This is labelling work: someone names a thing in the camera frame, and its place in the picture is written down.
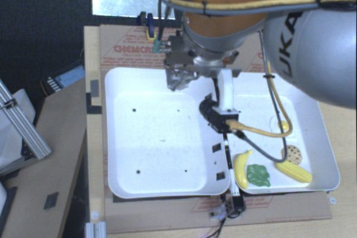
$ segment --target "wooden table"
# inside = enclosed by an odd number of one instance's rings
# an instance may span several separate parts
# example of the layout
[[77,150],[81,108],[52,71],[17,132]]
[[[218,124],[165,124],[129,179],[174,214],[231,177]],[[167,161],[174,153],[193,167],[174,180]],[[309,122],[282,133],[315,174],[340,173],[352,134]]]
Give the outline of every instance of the wooden table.
[[[99,79],[100,86],[100,52],[98,47],[99,28],[85,28],[86,90]],[[101,94],[91,98],[92,106],[101,105]],[[320,104],[326,129],[335,154],[341,175],[339,187],[331,192],[333,218],[302,222],[285,222],[278,224],[242,225],[224,227],[220,237],[354,237],[357,233],[357,184],[356,184],[356,111]],[[88,121],[88,163],[89,196],[91,222],[105,220],[103,190],[103,156],[97,128],[102,128],[101,116],[93,112]],[[154,237],[204,237],[213,229],[183,229],[169,231],[136,232],[111,234],[109,238],[154,238]]]
[[[52,153],[4,182],[17,187],[3,238],[62,238],[84,153],[84,79],[46,98],[36,130]],[[45,208],[48,196],[57,197]]]

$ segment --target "black bracket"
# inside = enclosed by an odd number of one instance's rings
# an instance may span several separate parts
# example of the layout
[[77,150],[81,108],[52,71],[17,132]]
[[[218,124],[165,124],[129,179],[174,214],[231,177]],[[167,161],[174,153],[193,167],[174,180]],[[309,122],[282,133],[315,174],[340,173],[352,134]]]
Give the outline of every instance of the black bracket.
[[9,101],[5,102],[4,105],[2,107],[0,107],[0,110],[4,109],[4,108],[9,109],[11,107],[14,107],[16,104],[17,104],[16,99],[12,98]]
[[217,107],[218,102],[212,100],[212,95],[205,97],[205,100],[200,104],[200,113],[203,117],[211,123],[211,127],[220,134],[231,133],[229,126],[225,123],[229,119],[234,119],[238,121],[238,114],[219,114],[213,107]]

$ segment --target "white tray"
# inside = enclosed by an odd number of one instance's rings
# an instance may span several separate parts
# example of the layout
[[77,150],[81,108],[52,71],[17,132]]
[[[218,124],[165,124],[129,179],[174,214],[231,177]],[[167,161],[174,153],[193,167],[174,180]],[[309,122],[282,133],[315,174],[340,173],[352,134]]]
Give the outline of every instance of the white tray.
[[[302,154],[300,166],[309,171],[313,179],[310,184],[295,181],[281,173],[272,161],[248,143],[228,134],[233,159],[239,153],[250,149],[254,152],[247,160],[246,172],[248,165],[259,164],[265,166],[270,174],[270,187],[257,187],[249,183],[245,191],[251,194],[261,194],[334,190],[340,183],[340,173],[318,102],[277,75],[274,83],[293,124],[293,133],[287,137],[287,144],[295,145],[300,149]],[[241,73],[234,80],[234,107],[240,111],[239,121],[243,124],[270,132],[280,132],[262,74]],[[245,132],[245,134],[270,155],[276,158],[282,157],[282,139],[264,137],[251,132]]]
[[[276,170],[256,150],[247,165],[262,164],[271,176],[270,187],[249,184],[248,193],[332,190],[340,176],[317,102],[280,78],[275,81],[294,132],[287,139],[301,150],[301,166],[313,175],[310,184],[298,183]],[[234,79],[234,106],[239,120],[278,132],[274,109],[262,74],[241,73]],[[214,94],[211,79],[199,78],[183,91],[166,87],[164,70],[116,68],[105,77],[108,132],[108,180],[123,198],[218,195],[229,185],[222,141],[199,113],[199,104]],[[281,139],[246,132],[270,154],[281,157]],[[221,150],[213,152],[220,143]],[[229,135],[232,157],[251,149]],[[224,178],[217,179],[224,173]]]
[[[172,92],[164,70],[116,68],[105,77],[108,180],[119,197],[218,195],[229,185],[222,135],[199,112],[214,92],[200,79]],[[224,173],[224,178],[217,174]]]

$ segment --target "yellow cable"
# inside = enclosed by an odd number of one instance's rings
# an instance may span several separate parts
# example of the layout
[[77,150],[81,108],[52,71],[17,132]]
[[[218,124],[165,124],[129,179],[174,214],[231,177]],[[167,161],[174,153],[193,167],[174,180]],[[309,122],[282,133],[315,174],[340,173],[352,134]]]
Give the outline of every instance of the yellow cable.
[[[244,3],[208,3],[206,7],[200,2],[186,0],[169,0],[171,3],[187,8],[206,9],[206,10],[248,10],[255,8],[266,8],[283,5],[311,4],[316,3],[316,0],[259,0]],[[321,0],[321,3],[328,2],[356,2],[357,0]]]
[[44,92],[44,94],[45,94],[46,96],[48,96],[48,94],[47,94],[47,92],[46,92],[46,90],[45,90],[45,87],[44,87],[42,81],[40,81],[40,86],[41,86],[41,89],[42,89],[42,91]]
[[[271,74],[272,73],[272,69],[270,67],[270,63],[269,62],[267,62],[267,68],[268,68],[269,74]],[[268,137],[274,137],[274,138],[284,138],[286,136],[289,136],[292,133],[291,120],[290,120],[288,114],[286,113],[283,104],[280,101],[280,98],[279,98],[279,95],[278,95],[277,90],[275,88],[273,79],[270,77],[269,81],[271,83],[272,91],[273,91],[274,96],[276,98],[276,101],[277,101],[277,103],[279,105],[279,108],[280,108],[282,114],[284,115],[284,117],[286,119],[286,122],[288,124],[288,127],[289,127],[288,131],[286,131],[285,133],[271,133],[271,132],[264,131],[264,130],[261,130],[261,129],[257,129],[257,128],[254,128],[254,127],[246,126],[246,125],[244,125],[241,122],[238,122],[236,120],[227,120],[225,123],[229,126],[230,130],[246,130],[246,131],[250,131],[250,132],[253,132],[253,133],[258,133],[260,135],[264,135],[264,136],[268,136]]]

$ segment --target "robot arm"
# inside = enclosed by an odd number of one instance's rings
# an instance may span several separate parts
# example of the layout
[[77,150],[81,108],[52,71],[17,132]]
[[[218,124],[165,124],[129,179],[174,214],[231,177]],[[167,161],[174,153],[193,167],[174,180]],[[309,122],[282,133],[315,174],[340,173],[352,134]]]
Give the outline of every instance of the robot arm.
[[202,3],[204,9],[201,13],[186,9],[181,33],[170,37],[163,48],[170,89],[185,88],[198,76],[217,78],[225,64],[237,57],[245,38],[264,28],[267,57],[277,73],[316,99],[356,107],[355,1],[341,6],[341,11],[335,5],[315,9],[315,3],[304,9],[278,6],[262,10],[268,13],[253,9],[218,16],[207,13],[208,4],[260,0],[189,1]]

